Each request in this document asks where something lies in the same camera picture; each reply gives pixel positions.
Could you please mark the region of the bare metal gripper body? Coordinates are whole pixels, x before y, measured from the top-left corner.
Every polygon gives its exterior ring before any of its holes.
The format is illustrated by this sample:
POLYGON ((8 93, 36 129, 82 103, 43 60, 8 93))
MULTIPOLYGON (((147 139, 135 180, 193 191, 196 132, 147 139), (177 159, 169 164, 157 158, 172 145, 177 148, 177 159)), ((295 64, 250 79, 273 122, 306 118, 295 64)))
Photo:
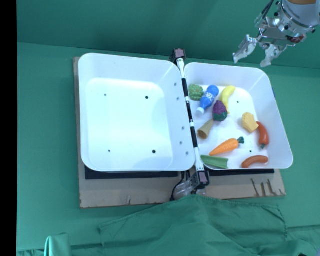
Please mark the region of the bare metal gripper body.
POLYGON ((303 42, 307 34, 315 31, 315 8, 313 6, 278 6, 272 16, 267 6, 255 20, 260 44, 294 46, 303 42))

